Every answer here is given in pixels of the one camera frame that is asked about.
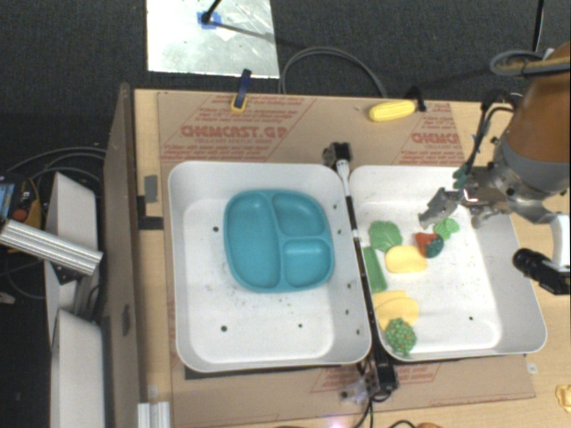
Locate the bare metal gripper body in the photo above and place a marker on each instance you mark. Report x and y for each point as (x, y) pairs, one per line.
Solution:
(493, 192)

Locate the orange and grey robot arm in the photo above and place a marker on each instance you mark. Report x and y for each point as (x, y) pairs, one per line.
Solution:
(542, 123)

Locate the blue divided plate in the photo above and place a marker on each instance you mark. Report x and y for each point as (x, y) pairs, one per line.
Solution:
(259, 243)

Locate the yellow toy piece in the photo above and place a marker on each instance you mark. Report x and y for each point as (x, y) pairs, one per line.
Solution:
(565, 396)

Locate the brown cardboard board red print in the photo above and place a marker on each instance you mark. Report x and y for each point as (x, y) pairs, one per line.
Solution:
(267, 136)

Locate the small green leaf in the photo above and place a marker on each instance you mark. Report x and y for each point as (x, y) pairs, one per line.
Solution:
(447, 229)

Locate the black cylinder on white bracket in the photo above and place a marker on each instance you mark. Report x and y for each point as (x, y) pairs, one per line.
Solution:
(537, 265)

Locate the green lettuce leaf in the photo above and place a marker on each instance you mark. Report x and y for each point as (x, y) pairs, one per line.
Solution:
(384, 235)

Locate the yellow corn cob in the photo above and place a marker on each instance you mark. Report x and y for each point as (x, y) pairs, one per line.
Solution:
(391, 110)

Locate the green cucumber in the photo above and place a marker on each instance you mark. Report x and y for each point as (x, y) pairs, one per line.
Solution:
(374, 272)

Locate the green broccoli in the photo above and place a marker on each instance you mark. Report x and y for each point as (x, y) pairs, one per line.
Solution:
(400, 337)

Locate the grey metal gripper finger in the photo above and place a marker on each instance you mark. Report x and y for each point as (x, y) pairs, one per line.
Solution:
(485, 216)
(439, 208)

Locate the yellow crisps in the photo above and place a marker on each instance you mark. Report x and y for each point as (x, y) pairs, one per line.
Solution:
(397, 307)

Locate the white plastic tray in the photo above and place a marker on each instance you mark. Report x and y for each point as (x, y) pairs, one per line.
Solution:
(459, 301)
(267, 328)

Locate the yellow potato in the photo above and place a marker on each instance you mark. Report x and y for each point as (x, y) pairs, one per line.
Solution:
(405, 259)

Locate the red and green strawberry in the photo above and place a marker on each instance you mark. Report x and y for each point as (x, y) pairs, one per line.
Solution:
(430, 244)

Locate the thin black and white rod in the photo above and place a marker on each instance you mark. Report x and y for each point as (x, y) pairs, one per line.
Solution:
(355, 225)

